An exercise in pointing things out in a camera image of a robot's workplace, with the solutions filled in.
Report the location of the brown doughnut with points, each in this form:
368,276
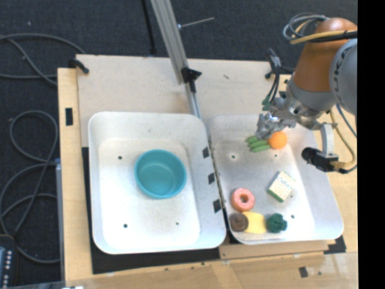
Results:
238,222

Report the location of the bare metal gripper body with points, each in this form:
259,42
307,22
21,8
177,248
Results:
296,114

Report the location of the white plastic tray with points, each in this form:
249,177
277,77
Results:
120,191
258,173

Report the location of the teal bowl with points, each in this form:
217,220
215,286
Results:
159,176

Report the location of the pale wood board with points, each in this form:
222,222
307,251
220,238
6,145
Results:
129,86

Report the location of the green broccoli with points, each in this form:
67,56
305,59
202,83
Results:
276,223

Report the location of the pink doughnut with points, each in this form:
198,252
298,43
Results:
237,202

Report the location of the orange carrot with green leaves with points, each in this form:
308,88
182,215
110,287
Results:
278,141

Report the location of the white and green carton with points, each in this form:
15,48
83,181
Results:
281,187

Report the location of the yellow rounded toy food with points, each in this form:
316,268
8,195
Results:
255,223

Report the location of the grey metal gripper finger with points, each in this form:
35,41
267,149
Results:
260,132
269,132

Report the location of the black cylinder on white bracket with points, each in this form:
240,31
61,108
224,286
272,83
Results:
323,160

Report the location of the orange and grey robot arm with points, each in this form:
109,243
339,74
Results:
316,68

